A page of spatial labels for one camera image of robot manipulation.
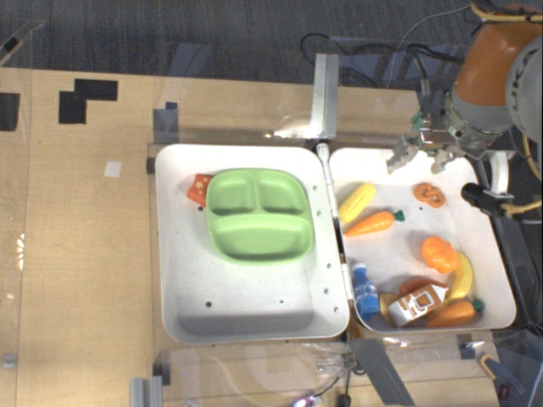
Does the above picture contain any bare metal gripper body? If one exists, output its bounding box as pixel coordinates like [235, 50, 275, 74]
[418, 96, 468, 160]

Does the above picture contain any orange pretzel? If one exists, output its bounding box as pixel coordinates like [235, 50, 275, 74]
[413, 181, 447, 209]

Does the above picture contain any yellow corn cob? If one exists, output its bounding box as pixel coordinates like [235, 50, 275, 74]
[338, 182, 378, 225]

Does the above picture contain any orange carrot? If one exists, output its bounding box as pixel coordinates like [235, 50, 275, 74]
[425, 298, 486, 329]
[343, 209, 406, 238]

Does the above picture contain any thin black and white rod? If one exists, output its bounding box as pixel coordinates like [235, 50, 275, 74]
[315, 142, 354, 301]

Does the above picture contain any orange pumpkin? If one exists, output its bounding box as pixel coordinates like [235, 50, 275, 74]
[421, 235, 461, 276]

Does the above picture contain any white plastic tray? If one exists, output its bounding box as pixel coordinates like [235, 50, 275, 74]
[328, 147, 518, 335]
[154, 142, 351, 346]

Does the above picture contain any yellow banana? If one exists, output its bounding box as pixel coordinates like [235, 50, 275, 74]
[444, 251, 475, 305]

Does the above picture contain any blue plastic bottle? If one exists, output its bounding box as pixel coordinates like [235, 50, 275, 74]
[350, 262, 381, 322]

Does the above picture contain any white and orange carton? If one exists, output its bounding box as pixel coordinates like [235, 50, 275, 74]
[387, 282, 450, 329]

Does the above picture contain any green divided plate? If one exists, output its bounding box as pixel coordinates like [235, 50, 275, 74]
[204, 167, 316, 266]

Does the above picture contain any red packet with yellow stars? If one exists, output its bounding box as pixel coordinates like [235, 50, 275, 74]
[187, 174, 215, 209]

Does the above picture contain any black cylinder on white bracket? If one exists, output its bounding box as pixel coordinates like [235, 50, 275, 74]
[460, 150, 511, 219]

